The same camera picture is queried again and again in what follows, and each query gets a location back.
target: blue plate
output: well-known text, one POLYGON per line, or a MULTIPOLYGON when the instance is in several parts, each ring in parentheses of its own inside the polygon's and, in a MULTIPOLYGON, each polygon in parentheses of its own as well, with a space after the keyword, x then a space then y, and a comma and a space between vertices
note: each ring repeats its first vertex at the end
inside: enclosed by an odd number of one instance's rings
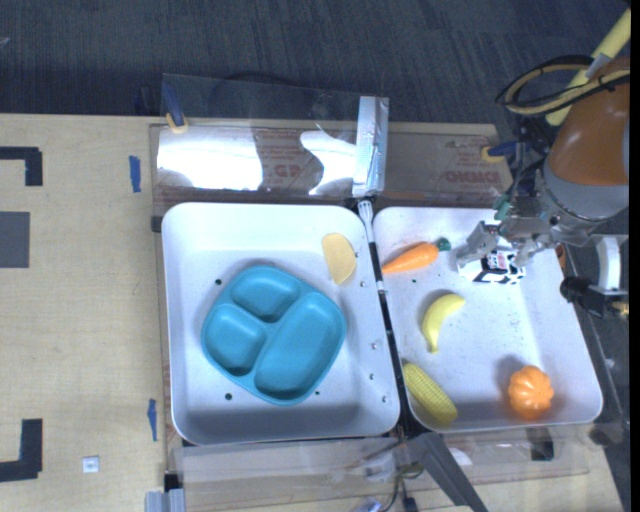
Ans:
POLYGON ((209 362, 254 395, 276 405, 303 401, 325 377, 347 322, 326 295, 268 266, 238 274, 202 326, 209 362))

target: wooden table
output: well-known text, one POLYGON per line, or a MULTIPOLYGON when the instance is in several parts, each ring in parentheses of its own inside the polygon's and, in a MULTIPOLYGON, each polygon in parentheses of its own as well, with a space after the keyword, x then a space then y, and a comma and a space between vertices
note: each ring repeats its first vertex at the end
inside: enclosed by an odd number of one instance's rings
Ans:
MULTIPOLYGON (((167 454, 150 230, 149 128, 157 122, 0 116, 1 146, 37 147, 44 159, 43 186, 29 187, 23 162, 0 161, 0 211, 30 212, 29 268, 0 268, 0 461, 19 458, 23 419, 43 421, 42 471, 0 483, 0 510, 142 510, 145 493, 162 489, 167 454), (139 193, 129 156, 141 162, 139 193), (85 473, 91 456, 99 457, 99 471, 85 473)), ((586 474, 476 489, 490 510, 621 510, 602 449, 582 449, 586 474)), ((437 489, 416 497, 421 510, 450 505, 437 489)), ((357 502, 263 510, 350 510, 357 502)))

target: carrot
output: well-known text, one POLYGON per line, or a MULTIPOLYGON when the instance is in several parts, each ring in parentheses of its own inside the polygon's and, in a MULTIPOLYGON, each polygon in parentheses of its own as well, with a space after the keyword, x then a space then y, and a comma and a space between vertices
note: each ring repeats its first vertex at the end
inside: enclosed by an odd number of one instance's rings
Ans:
POLYGON ((382 273, 391 274, 426 267, 436 260, 439 252, 438 246, 422 242, 384 265, 382 273))

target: banana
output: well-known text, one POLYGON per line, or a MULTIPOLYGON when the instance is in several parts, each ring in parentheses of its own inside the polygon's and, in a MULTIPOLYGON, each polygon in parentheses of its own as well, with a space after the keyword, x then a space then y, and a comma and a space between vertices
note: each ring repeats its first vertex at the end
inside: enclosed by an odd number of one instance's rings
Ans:
POLYGON ((448 293, 427 308, 422 319, 422 334, 429 343, 430 351, 435 354, 438 352, 438 336, 444 319, 451 313, 458 311, 465 304, 465 299, 458 294, 448 293))

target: orange pumpkin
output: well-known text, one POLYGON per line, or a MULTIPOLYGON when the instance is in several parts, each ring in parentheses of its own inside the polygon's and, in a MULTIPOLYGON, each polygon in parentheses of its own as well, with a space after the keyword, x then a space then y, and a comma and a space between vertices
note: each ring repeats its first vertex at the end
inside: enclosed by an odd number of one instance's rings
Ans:
POLYGON ((551 408, 551 379, 537 366, 527 365, 511 376, 511 407, 523 418, 535 420, 551 408))

